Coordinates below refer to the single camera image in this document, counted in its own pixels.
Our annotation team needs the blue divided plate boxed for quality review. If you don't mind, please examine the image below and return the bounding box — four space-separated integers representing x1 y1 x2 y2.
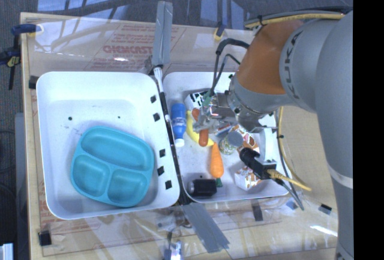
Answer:
70 125 155 208

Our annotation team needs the black cylinder on white bracket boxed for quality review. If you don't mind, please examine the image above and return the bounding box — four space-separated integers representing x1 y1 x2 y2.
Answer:
239 116 278 181

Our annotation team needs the black can silver end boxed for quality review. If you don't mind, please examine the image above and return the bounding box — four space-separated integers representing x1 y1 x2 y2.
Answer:
187 178 218 198

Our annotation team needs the blue bottle white cap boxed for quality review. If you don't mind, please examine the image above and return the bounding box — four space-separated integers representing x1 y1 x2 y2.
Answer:
170 102 188 148

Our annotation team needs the orange carrot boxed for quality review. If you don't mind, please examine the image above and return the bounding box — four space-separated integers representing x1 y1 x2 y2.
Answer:
209 142 225 188

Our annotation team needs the orange sausage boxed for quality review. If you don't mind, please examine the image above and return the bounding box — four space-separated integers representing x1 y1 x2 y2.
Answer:
191 107 210 148

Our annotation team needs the yellow banana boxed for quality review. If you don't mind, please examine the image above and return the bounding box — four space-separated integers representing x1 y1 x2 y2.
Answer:
185 110 215 147

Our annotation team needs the white plastic tray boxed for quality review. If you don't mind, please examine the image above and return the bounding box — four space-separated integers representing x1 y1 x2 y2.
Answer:
35 71 181 220
161 71 293 204

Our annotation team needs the black and white carton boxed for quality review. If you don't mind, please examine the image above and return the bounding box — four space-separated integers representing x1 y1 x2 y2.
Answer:
184 89 212 112

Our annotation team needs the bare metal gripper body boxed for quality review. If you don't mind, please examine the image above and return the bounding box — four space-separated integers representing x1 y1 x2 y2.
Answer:
209 91 241 127

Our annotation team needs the orange and white patterned carton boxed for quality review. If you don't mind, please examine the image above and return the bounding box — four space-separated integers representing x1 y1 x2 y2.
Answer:
236 128 261 155
233 165 265 192

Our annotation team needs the brown cardboard board red print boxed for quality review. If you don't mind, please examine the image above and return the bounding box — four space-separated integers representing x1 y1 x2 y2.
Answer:
20 12 339 257

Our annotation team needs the green can grey lid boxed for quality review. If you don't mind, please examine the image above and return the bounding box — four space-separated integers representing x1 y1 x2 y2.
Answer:
218 130 244 156

